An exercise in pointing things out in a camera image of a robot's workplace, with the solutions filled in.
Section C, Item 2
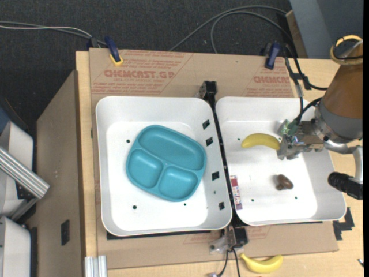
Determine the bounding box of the brown lumpy toy food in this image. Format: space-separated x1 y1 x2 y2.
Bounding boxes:
273 174 295 192

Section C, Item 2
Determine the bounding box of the yellow banana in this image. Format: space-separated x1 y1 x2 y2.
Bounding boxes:
239 252 284 274
240 133 281 152

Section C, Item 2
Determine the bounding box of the white plastic tray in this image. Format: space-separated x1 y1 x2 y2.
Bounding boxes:
214 96 348 227
95 95 234 237

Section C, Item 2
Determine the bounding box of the white and red packet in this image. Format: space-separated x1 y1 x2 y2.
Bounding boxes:
229 175 244 211

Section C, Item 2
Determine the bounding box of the brown cardboard board red print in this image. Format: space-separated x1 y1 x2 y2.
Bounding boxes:
88 47 340 269

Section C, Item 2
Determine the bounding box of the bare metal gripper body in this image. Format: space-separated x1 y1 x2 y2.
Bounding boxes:
296 114 334 153

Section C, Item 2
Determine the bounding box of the black cylinder on white bracket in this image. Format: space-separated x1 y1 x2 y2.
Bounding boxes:
323 138 364 201

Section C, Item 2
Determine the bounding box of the blue divided plate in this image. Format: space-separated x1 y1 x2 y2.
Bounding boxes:
125 125 208 203

